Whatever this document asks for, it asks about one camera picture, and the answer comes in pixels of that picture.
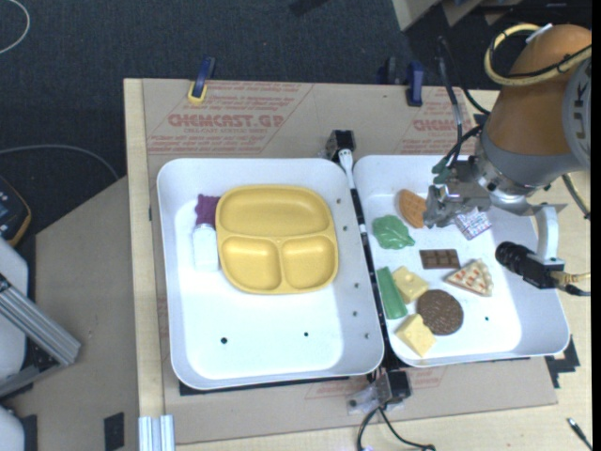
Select thin black and white rod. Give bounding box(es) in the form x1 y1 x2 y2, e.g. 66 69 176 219
337 148 392 376

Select purple grapes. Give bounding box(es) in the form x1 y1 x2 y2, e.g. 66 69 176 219
193 193 223 226

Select yellow divided plate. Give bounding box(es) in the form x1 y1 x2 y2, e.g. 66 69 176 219
214 183 340 296

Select orange waffle biscuit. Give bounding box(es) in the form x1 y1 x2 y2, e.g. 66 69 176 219
397 188 429 230

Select brown round biscuit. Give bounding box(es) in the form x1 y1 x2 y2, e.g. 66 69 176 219
416 288 466 337

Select green lettuce leaf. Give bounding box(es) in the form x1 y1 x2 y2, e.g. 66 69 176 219
371 213 417 251

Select brown cardboard board red print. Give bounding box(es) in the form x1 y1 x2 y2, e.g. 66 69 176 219
140 78 560 445

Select black cylinder on white bracket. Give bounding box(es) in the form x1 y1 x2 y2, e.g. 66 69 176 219
494 204 566 290

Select white printed packet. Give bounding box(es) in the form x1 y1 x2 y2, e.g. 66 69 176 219
454 206 494 241

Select pizza slice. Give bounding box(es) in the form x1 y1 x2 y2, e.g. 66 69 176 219
442 257 495 298

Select white bottle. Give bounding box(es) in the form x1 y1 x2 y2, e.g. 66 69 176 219
191 222 221 272

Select green celery stick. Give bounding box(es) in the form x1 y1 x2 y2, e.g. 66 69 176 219
375 266 409 320

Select white plastic tray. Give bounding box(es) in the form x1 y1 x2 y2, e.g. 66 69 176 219
155 157 386 391
351 153 572 369

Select brown chocolate bar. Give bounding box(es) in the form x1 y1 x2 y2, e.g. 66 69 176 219
418 248 462 272

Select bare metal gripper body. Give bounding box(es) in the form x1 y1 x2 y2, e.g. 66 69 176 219
439 159 539 216

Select yellow cheese wedge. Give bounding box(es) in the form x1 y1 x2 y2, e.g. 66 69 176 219
391 265 430 305
394 313 439 359

